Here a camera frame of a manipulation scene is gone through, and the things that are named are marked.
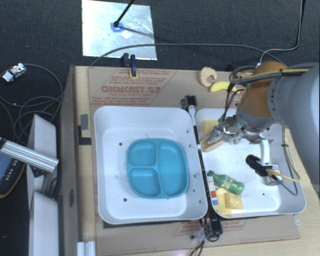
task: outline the screen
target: screen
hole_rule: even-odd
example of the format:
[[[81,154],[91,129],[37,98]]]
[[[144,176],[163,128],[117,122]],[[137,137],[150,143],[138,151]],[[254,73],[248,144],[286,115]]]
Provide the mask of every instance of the screen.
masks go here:
[[[12,158],[0,153],[0,184],[6,176],[8,167],[12,162]]]

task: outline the metal bar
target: metal bar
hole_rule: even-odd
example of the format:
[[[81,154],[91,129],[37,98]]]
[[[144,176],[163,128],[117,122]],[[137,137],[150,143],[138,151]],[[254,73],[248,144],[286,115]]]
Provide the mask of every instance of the metal bar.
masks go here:
[[[211,202],[210,190],[209,190],[208,181],[207,181],[207,174],[206,174],[204,159],[203,159],[202,151],[201,151],[201,142],[200,142],[196,118],[195,118],[196,107],[194,105],[189,105],[187,110],[188,110],[188,112],[191,116],[191,119],[192,119],[195,141],[196,141],[196,145],[197,145],[197,149],[198,149],[198,156],[199,156],[199,161],[200,161],[200,166],[201,166],[201,173],[202,173],[202,178],[203,178],[203,183],[204,183],[204,188],[205,188],[206,200],[208,203],[208,216],[210,219],[211,231],[212,231],[212,235],[217,237],[220,234],[222,234],[223,230],[222,230],[220,220],[218,219],[218,216],[217,216],[217,214],[212,206],[212,202]]]
[[[135,0],[131,0],[130,3],[127,5],[127,7],[124,9],[123,13],[120,15],[120,17],[113,23],[113,26],[115,28],[119,27],[119,23],[121,21],[121,19],[125,16],[125,14],[127,13],[127,11],[130,9],[130,7],[134,4]]]
[[[59,160],[56,158],[41,154],[9,140],[1,139],[0,146],[2,154],[48,173],[53,173],[59,163]]]

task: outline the white plastic tray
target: white plastic tray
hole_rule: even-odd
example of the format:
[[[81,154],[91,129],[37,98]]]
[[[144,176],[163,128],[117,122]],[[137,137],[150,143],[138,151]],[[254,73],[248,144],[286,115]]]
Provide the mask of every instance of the white plastic tray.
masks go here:
[[[224,109],[201,109],[196,113],[196,122],[200,139],[205,136],[202,127],[205,120],[218,120]],[[228,116],[235,114],[230,109]],[[263,137],[268,140],[270,148],[270,161],[279,165],[282,174],[290,176],[282,145],[282,127],[274,124],[269,131],[265,131]],[[290,194],[280,185],[267,186],[264,178],[258,176],[253,169],[246,164],[248,155],[261,157],[259,144],[250,144],[242,139],[239,144],[234,145],[224,142],[221,146],[210,152],[203,152],[203,161],[206,171],[212,170],[216,174],[224,174],[244,183],[244,190],[241,194],[243,210],[232,210],[231,214],[221,215],[224,218],[248,218],[269,215],[298,214],[306,207],[306,199],[300,182],[296,182],[298,194]],[[295,192],[292,181],[284,180],[284,184]]]
[[[94,114],[98,209],[110,224],[184,221],[202,218],[208,209],[190,115],[180,108],[103,106]],[[184,149],[189,186],[175,198],[153,199],[130,188],[126,151],[135,140],[161,138]]]

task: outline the black cable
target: black cable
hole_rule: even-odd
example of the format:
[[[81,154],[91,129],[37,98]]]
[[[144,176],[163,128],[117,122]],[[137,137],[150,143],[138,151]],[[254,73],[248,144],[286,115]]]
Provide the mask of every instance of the black cable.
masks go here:
[[[55,177],[55,178],[51,181],[50,187],[49,187],[49,193],[50,193],[51,190],[52,190],[52,186],[53,186],[54,182],[56,182],[55,185],[57,185],[57,181],[58,181],[58,177]]]
[[[241,72],[241,71],[245,71],[245,70],[255,70],[256,66],[253,65],[245,65],[245,66],[240,66],[237,67],[235,70],[233,70],[230,75],[229,75],[229,81],[233,82],[233,79],[237,79],[237,73]]]
[[[24,66],[29,66],[29,67],[35,67],[35,68],[39,68],[39,69],[42,69],[46,72],[48,72],[51,76],[53,76],[53,78],[57,81],[58,85],[59,85],[59,88],[60,88],[60,95],[63,96],[64,94],[64,89],[63,89],[63,86],[62,86],[62,83],[60,82],[59,78],[54,74],[52,73],[49,69],[47,69],[46,67],[44,66],[40,66],[40,65],[36,65],[36,64],[30,64],[30,63],[25,63],[23,64]],[[2,76],[9,70],[6,69],[5,71],[3,71],[1,74],[0,74],[0,78],[2,78]],[[16,104],[16,103],[11,103],[9,101],[7,101],[5,98],[3,98],[1,95],[0,95],[0,100],[2,100],[4,103],[12,106],[12,107],[16,107],[16,108],[21,108],[23,105],[20,105],[20,104]],[[37,104],[33,104],[33,105],[27,105],[25,106],[26,108],[33,108],[33,107],[38,107],[38,106],[41,106],[41,105],[44,105],[44,104],[47,104],[49,103],[50,101],[46,101],[46,102],[41,102],[41,103],[37,103]]]
[[[215,235],[212,234],[211,236],[209,236],[209,237],[207,238],[207,240],[208,240],[209,242],[214,243],[214,242],[218,241],[219,238],[220,238],[220,235],[219,235],[219,234],[218,234],[217,236],[215,236]]]
[[[255,51],[258,51],[258,52],[261,52],[261,53],[265,53],[264,50],[261,50],[259,48],[252,47],[252,46],[249,46],[249,45],[242,45],[242,44],[228,44],[228,43],[146,43],[146,44],[134,44],[134,45],[123,46],[123,47],[119,47],[119,48],[116,48],[114,50],[108,51],[107,53],[105,53],[102,56],[98,57],[94,62],[92,62],[90,67],[94,66],[103,57],[108,56],[110,54],[113,54],[115,52],[121,51],[121,50],[129,49],[129,48],[137,48],[137,47],[162,47],[162,46],[176,46],[176,47],[177,46],[178,47],[237,47],[237,48],[247,48],[247,49],[255,50]],[[273,56],[273,55],[271,55],[271,54],[269,54],[267,52],[265,54],[270,56],[270,57],[272,57],[276,61],[284,64],[277,57],[275,57],[275,56]]]
[[[31,115],[31,114],[44,114],[44,115],[49,115],[51,116],[50,118],[50,122],[52,122],[54,120],[54,118],[56,118],[56,116],[58,115],[59,113],[59,110],[60,110],[60,107],[62,105],[62,100],[63,100],[63,86],[62,86],[62,83],[61,81],[59,80],[59,78],[53,73],[51,72],[49,69],[47,69],[46,67],[43,67],[43,66],[40,66],[40,65],[37,65],[37,64],[30,64],[30,63],[25,63],[24,64],[25,67],[34,67],[34,68],[38,68],[38,69],[41,69],[41,70],[44,70],[46,72],[48,72],[57,82],[58,84],[58,87],[59,87],[59,90],[60,90],[60,96],[55,98],[55,97],[51,97],[51,96],[37,96],[37,97],[34,97],[34,98],[31,98],[29,100],[27,100],[24,104],[16,104],[16,103],[11,103],[9,101],[7,101],[5,98],[3,98],[1,95],[0,95],[0,103],[1,105],[4,107],[5,111],[7,112],[7,114],[9,115],[9,118],[10,118],[10,122],[11,122],[11,125],[12,125],[12,128],[13,128],[13,141],[15,141],[17,139],[18,142],[22,143],[22,144],[26,144],[24,143],[22,140],[21,140],[21,137],[23,135],[25,135],[26,137],[28,137],[29,135],[27,134],[26,130],[27,128],[30,126],[30,124],[32,123],[32,121],[30,121],[25,127],[22,126],[22,123],[21,123],[21,119],[22,117],[26,116],[25,114],[22,114],[23,111],[25,109],[28,109],[29,108],[36,108],[36,107],[40,107],[40,106],[45,106],[42,110],[35,110],[35,111],[29,111],[27,112],[28,115]],[[5,71],[3,71],[1,74],[0,74],[0,78],[8,71],[10,70],[10,68],[6,69]],[[43,99],[48,99],[48,100],[45,100],[45,101],[42,101],[42,102],[39,102],[39,103],[34,103],[34,104],[29,104],[31,103],[32,101],[36,101],[36,100],[43,100]],[[15,108],[20,108],[19,110],[19,114],[18,114],[18,118],[17,120],[14,122],[13,121],[13,118],[9,112],[9,110],[6,108],[5,104],[11,106],[11,107],[15,107]],[[53,114],[51,113],[48,113],[47,110],[49,108],[51,108],[54,104],[58,104],[55,112]],[[18,127],[21,129],[21,134],[18,135],[18,131],[17,131],[17,124]]]
[[[46,111],[48,108],[50,108],[53,104],[55,104],[55,103],[57,103],[57,102],[59,102],[59,104],[60,104],[60,97],[61,97],[61,96],[59,96],[58,98],[54,98],[54,97],[51,97],[51,96],[38,96],[38,97],[34,97],[34,98],[31,98],[31,99],[27,100],[27,101],[21,106],[21,108],[20,108],[20,110],[19,110],[19,114],[18,114],[17,120],[19,120],[20,129],[22,130],[22,132],[23,132],[26,136],[28,136],[28,134],[25,132],[26,127],[25,127],[25,128],[22,127],[22,124],[21,124],[21,122],[20,122],[20,120],[21,120],[20,116],[21,116],[24,108],[27,107],[28,103],[30,103],[30,102],[32,102],[32,101],[40,100],[40,99],[50,99],[49,101],[47,101],[47,103],[50,103],[49,106],[47,106],[47,107],[45,107],[44,109],[42,109],[42,111],[45,112],[45,111]],[[52,115],[50,122],[52,122],[53,119],[56,117],[56,115],[57,115],[57,110],[56,110],[56,112]]]
[[[197,250],[199,250],[199,249],[200,249],[200,251],[199,251],[199,253],[198,253],[197,256],[200,256],[200,254],[201,254],[201,252],[202,252],[202,250],[203,250],[203,248],[204,248],[204,245],[205,245],[205,241],[202,241],[199,245],[197,245],[197,246],[192,250],[192,252],[189,254],[189,256],[193,256],[194,253],[195,253]]]
[[[266,50],[260,57],[260,64],[262,63],[262,58],[264,57],[265,54],[268,54],[268,52],[274,52],[274,51],[288,52],[288,51],[295,50],[295,49],[297,49],[299,47],[302,20],[303,20],[303,16],[304,16],[304,12],[305,12],[305,4],[306,4],[306,0],[301,0],[301,3],[300,3],[300,15],[299,15],[299,22],[298,22],[298,30],[297,30],[297,33],[296,33],[296,40],[295,40],[294,47],[289,48],[289,49],[274,48],[274,49]]]
[[[226,119],[226,115],[227,115],[227,111],[228,111],[228,101],[229,101],[229,96],[230,96],[230,91],[227,91],[226,93],[226,99],[225,99],[225,106],[224,106],[224,113],[222,115],[222,120],[224,121]]]
[[[12,115],[10,114],[10,111],[7,109],[6,105],[1,102],[1,100],[0,100],[0,105],[4,108],[5,112],[8,114],[12,129],[14,130],[15,129],[15,124],[14,124],[14,120],[12,118]]]
[[[283,182],[280,182],[279,180],[277,180],[277,182],[278,182],[281,186],[283,186],[291,195],[293,195],[293,196],[295,196],[295,197],[298,195],[298,190],[297,190],[297,186],[296,186],[296,183],[295,183],[295,182],[293,182],[293,183],[294,183],[295,192],[293,192],[290,188],[288,188]]]
[[[23,118],[24,116],[27,116],[27,115],[34,115],[34,114],[44,114],[44,115],[49,115],[49,116],[53,116],[53,115],[54,115],[54,114],[52,114],[52,113],[45,112],[45,111],[42,111],[42,110],[34,110],[34,111],[26,112],[26,113],[20,115],[20,116],[18,117],[18,119],[17,119],[17,120],[15,121],[15,123],[14,123],[14,130],[13,130],[13,132],[14,132],[14,135],[16,136],[17,141],[18,141],[19,143],[21,143],[22,145],[26,145],[27,143],[23,142],[23,141],[20,139],[20,137],[17,135],[16,126],[17,126],[17,124],[18,124],[18,121],[19,121],[21,118]]]
[[[120,17],[113,23],[113,26],[115,28],[119,27],[119,23],[122,20],[122,18],[126,15],[127,11],[130,9],[130,7],[134,4],[135,0],[131,0],[130,3],[126,6],[124,11],[121,13]]]
[[[259,81],[262,79],[268,79],[268,78],[279,78],[282,76],[287,76],[287,77],[293,77],[293,76],[301,76],[305,73],[305,71],[297,71],[297,72],[283,72],[280,70],[279,73],[273,73],[273,74],[266,74],[266,75],[260,75],[256,77],[244,77],[244,78],[239,78],[237,77],[234,73],[231,73],[229,76],[229,81],[234,84],[240,84],[242,86],[247,86],[247,84]]]
[[[236,96],[236,94],[237,94],[238,92],[241,92],[241,91],[244,91],[244,90],[245,90],[245,89],[238,89],[238,90],[236,90],[236,91],[233,92],[233,94],[232,94],[232,96],[231,96],[231,99],[230,99],[230,101],[229,101],[229,103],[228,103],[228,105],[227,105],[226,111],[228,111],[228,109],[230,108],[230,105],[231,105],[232,101],[234,100],[234,97]]]

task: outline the cable connector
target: cable connector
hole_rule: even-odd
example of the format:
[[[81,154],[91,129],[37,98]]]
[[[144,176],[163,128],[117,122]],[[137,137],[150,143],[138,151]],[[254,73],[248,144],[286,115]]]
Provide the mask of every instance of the cable connector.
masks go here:
[[[272,170],[272,165],[261,165],[260,161],[261,160],[259,157],[254,156],[252,154],[248,155],[245,158],[245,162],[247,163],[247,165],[254,169],[256,174],[258,174],[261,177],[269,176],[267,169]]]
[[[203,226],[199,230],[193,232],[190,235],[190,241],[196,242],[197,244],[202,243],[204,240],[206,240],[206,238],[207,238],[207,234]]]
[[[180,108],[183,110],[188,111],[189,106],[197,106],[196,96],[187,95],[180,101]]]
[[[22,63],[18,63],[16,66],[11,67],[5,74],[2,76],[7,82],[12,82],[14,79],[24,75],[27,69]]]

